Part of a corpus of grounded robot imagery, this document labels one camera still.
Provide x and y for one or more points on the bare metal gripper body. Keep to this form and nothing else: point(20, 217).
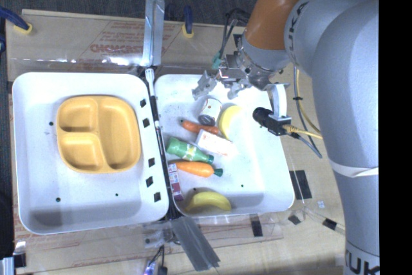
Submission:
point(239, 69)

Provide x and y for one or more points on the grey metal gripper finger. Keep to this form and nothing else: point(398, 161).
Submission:
point(202, 84)
point(234, 91)

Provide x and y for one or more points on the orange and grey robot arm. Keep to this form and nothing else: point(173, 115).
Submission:
point(341, 80)

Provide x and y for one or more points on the small orange carrot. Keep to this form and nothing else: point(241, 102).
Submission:
point(196, 127)

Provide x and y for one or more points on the white and orange carton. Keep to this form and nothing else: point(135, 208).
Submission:
point(215, 143)

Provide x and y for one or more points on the green bottle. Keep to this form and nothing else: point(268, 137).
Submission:
point(186, 149)

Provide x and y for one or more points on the large orange carrot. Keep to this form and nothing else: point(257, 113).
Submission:
point(196, 168)

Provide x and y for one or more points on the white plastic tray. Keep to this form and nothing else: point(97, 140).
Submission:
point(264, 170)
point(38, 151)

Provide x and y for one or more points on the red and white packet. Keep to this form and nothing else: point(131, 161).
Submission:
point(175, 182)

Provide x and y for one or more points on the yellow divided plate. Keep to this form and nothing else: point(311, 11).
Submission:
point(99, 133)

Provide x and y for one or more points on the brown cardboard board red print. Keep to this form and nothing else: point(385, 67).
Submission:
point(80, 42)

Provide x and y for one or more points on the black cylinder on white bracket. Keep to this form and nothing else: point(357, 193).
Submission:
point(273, 119)

